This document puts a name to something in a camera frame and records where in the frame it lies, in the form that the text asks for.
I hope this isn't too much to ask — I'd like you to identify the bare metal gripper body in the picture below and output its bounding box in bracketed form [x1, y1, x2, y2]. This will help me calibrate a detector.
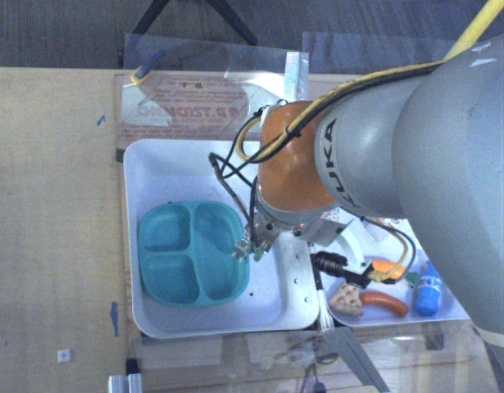
[246, 210, 284, 256]

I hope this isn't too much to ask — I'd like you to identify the teal divided plate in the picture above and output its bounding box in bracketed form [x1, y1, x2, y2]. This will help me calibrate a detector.
[137, 201, 252, 307]

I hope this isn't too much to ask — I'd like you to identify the thin black and white rod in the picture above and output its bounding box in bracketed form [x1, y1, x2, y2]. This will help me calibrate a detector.
[312, 268, 335, 332]

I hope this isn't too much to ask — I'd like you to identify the white plastic tray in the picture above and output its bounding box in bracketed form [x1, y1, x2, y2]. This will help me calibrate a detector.
[316, 215, 472, 328]
[123, 138, 320, 340]

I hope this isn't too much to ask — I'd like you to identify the toy pizza slice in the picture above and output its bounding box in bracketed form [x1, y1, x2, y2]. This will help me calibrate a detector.
[328, 282, 365, 318]

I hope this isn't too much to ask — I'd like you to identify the orange toy carrot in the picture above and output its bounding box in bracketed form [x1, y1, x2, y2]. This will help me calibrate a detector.
[370, 259, 420, 285]

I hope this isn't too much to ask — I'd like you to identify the brown cardboard board red print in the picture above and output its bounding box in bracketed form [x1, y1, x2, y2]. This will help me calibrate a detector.
[113, 70, 488, 392]

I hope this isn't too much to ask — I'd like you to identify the red-brown toy sausage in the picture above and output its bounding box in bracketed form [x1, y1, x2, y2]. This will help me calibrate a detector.
[359, 291, 410, 318]

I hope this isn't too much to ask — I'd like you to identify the blue plastic bottle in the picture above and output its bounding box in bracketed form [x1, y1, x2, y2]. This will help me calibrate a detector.
[413, 260, 443, 318]

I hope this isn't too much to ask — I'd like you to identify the black cylinder on white bracket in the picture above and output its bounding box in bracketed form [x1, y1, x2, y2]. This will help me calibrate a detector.
[310, 219, 375, 290]

